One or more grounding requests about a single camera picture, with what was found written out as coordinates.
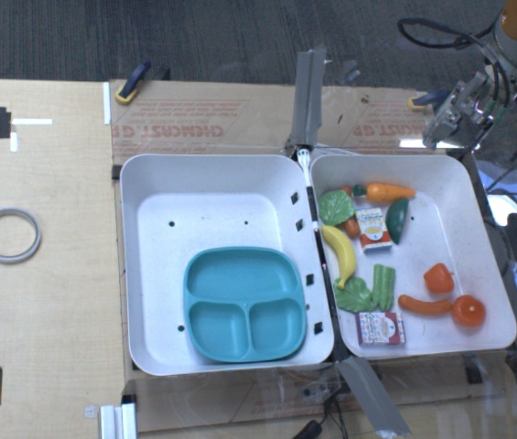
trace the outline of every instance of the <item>small box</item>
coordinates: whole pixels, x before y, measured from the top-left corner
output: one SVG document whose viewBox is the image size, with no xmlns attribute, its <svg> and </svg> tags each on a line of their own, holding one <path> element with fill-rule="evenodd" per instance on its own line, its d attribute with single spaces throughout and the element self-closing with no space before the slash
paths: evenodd
<svg viewBox="0 0 517 439">
<path fill-rule="evenodd" d="M 359 312 L 356 325 L 360 345 L 400 345 L 405 342 L 400 313 Z"/>
<path fill-rule="evenodd" d="M 356 219 L 361 230 L 361 248 L 365 252 L 393 245 L 380 208 L 356 209 Z"/>
</svg>

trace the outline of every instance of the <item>yellow banana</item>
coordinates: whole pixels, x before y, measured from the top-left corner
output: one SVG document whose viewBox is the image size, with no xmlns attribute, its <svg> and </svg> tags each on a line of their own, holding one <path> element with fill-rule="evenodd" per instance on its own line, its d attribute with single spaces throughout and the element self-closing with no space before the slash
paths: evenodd
<svg viewBox="0 0 517 439">
<path fill-rule="evenodd" d="M 331 249 L 338 257 L 338 288 L 343 289 L 343 285 L 348 278 L 356 271 L 356 252 L 348 236 L 335 226 L 321 226 L 321 234 L 323 235 L 323 240 L 331 246 Z"/>
</svg>

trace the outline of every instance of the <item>blue divided plate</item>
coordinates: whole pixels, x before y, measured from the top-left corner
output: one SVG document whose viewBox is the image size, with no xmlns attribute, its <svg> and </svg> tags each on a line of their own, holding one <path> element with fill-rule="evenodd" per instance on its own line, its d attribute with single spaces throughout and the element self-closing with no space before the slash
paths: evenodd
<svg viewBox="0 0 517 439">
<path fill-rule="evenodd" d="M 307 329 L 296 267 L 263 247 L 200 252 L 185 271 L 185 318 L 199 353 L 221 362 L 280 359 L 299 349 Z"/>
</svg>

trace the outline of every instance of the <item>wooden table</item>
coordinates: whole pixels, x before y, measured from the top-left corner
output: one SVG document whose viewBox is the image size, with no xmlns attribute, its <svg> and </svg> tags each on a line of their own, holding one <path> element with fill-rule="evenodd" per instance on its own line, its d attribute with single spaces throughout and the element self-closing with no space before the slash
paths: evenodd
<svg viewBox="0 0 517 439">
<path fill-rule="evenodd" d="M 92 412 L 117 405 L 124 388 L 112 144 L 102 84 L 0 80 L 0 106 L 16 119 L 52 119 L 52 125 L 17 126 L 16 153 L 0 140 L 0 208 L 32 211 L 43 230 L 33 258 L 0 264 L 0 437 L 96 438 Z M 0 250 L 24 248 L 29 234 L 17 219 L 0 221 Z M 517 386 L 511 371 L 500 369 L 502 395 L 401 407 L 415 437 L 517 437 Z M 352 434 L 377 437 L 362 412 L 344 416 Z M 309 419 L 144 436 L 292 437 Z M 337 436 L 327 421 L 323 437 Z"/>
</svg>

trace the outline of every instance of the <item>silver ring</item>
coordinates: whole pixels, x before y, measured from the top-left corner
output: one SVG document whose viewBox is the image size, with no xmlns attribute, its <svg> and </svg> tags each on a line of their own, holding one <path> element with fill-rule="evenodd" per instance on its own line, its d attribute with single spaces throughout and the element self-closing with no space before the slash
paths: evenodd
<svg viewBox="0 0 517 439">
<path fill-rule="evenodd" d="M 17 208 L 0 209 L 0 218 L 2 218 L 3 216 L 18 216 L 19 218 L 28 221 L 35 230 L 35 240 L 26 251 L 19 253 L 18 255 L 0 254 L 0 263 L 20 263 L 25 260 L 28 260 L 36 253 L 36 251 L 38 250 L 38 246 L 40 245 L 41 232 L 37 219 L 29 211 Z"/>
</svg>

